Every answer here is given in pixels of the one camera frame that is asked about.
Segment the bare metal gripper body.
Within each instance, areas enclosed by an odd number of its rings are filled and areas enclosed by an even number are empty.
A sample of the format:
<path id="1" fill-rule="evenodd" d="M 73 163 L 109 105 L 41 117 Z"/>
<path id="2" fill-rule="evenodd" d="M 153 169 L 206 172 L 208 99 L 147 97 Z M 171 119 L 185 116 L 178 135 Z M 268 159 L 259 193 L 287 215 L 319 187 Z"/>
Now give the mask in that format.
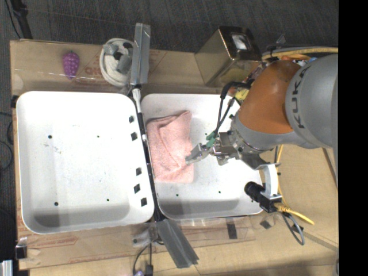
<path id="1" fill-rule="evenodd" d="M 216 136 L 212 132 L 208 136 L 207 147 L 209 154 L 216 158 L 220 166 L 227 164 L 231 159 L 240 160 L 242 158 L 234 137 L 232 131 L 219 132 Z"/>

